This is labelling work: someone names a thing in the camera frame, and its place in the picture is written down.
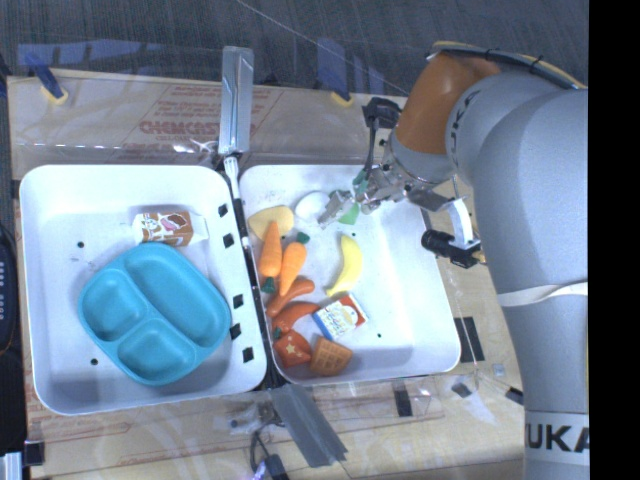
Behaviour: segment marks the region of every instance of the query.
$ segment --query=brown waffle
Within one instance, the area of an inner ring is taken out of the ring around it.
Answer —
[[[320,337],[311,356],[309,368],[318,375],[337,375],[351,360],[353,351],[343,345]]]

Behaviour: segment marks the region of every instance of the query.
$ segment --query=white label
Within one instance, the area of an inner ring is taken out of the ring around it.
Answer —
[[[589,466],[589,415],[526,412],[524,446],[528,459]]]

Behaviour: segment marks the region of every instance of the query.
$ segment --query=gray floor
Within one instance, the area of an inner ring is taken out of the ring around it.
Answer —
[[[406,95],[430,46],[452,40],[542,56],[589,82],[589,0],[0,0],[0,31],[16,75],[33,51],[52,66],[219,80],[221,50],[236,45],[254,50],[256,83],[321,88],[322,67],[341,59],[348,90]],[[0,100],[11,228],[8,127]]]

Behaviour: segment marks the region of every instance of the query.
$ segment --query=robotic arm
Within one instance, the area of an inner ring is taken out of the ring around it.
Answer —
[[[524,476],[588,479],[588,90],[539,59],[434,47],[357,200],[447,209],[455,236],[422,243],[465,268],[482,248],[520,366]],[[454,174],[473,188],[482,243],[461,201],[433,192]]]

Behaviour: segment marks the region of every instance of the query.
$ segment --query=yellow banana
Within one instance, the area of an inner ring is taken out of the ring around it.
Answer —
[[[326,291],[329,297],[351,290],[362,274],[362,251],[358,242],[350,236],[342,235],[340,248],[342,250],[342,271],[335,284]]]

